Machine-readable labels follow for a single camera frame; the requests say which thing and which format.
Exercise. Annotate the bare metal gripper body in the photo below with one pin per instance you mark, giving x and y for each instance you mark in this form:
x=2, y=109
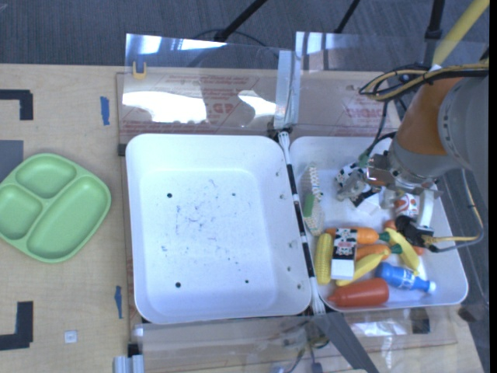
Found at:
x=382, y=171

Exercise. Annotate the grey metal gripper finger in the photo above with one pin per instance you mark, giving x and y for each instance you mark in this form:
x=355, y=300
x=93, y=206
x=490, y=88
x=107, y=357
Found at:
x=355, y=185
x=389, y=198

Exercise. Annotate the cow print milk carton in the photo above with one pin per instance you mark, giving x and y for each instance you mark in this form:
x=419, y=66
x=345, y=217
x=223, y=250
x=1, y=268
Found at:
x=344, y=251
x=345, y=175

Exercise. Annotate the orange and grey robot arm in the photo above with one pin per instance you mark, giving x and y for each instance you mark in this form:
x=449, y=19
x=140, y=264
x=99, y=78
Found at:
x=462, y=115

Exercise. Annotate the red and white can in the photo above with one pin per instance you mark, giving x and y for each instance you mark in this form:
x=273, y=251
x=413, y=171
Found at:
x=407, y=206

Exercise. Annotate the beige lattice packet with green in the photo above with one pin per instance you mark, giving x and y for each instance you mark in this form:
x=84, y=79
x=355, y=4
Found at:
x=313, y=216

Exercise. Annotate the yellow banana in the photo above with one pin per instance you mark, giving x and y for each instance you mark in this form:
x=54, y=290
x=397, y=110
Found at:
x=407, y=253
x=369, y=264

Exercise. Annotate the blue bottle white cap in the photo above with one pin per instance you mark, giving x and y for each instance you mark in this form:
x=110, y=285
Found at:
x=396, y=276

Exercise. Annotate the yellow corn cob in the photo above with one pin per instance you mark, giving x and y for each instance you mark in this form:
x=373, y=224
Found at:
x=323, y=259

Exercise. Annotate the white plastic tray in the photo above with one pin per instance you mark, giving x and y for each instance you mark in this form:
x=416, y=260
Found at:
x=438, y=278
x=209, y=227

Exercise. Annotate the orange sauce bottle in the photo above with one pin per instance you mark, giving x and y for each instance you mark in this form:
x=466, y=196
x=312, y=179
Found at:
x=361, y=293

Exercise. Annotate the green divided plate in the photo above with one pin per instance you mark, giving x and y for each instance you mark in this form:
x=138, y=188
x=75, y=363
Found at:
x=54, y=208

